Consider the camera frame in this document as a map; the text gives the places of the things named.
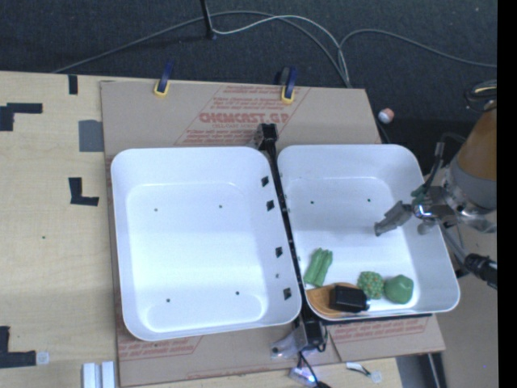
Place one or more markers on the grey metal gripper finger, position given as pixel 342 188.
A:
pixel 393 218
pixel 424 228

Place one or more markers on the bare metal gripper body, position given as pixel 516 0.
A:
pixel 444 206

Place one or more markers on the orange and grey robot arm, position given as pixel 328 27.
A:
pixel 480 148

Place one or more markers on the white plastic tray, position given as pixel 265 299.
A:
pixel 194 249
pixel 347 220

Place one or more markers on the green pepper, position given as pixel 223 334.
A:
pixel 399 289

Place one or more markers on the green grapes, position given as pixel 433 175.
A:
pixel 371 284

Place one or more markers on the green asparagus bundle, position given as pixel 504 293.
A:
pixel 319 267

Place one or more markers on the black box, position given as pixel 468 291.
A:
pixel 348 298

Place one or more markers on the small white and pink ball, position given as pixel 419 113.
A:
pixel 385 115

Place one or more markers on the thin black rod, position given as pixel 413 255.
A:
pixel 285 212

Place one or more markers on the orange bowl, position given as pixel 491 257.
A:
pixel 317 299

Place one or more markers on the brown cardboard board, red print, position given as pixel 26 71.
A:
pixel 238 111

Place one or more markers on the black cylinder on white bracket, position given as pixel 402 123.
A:
pixel 480 266

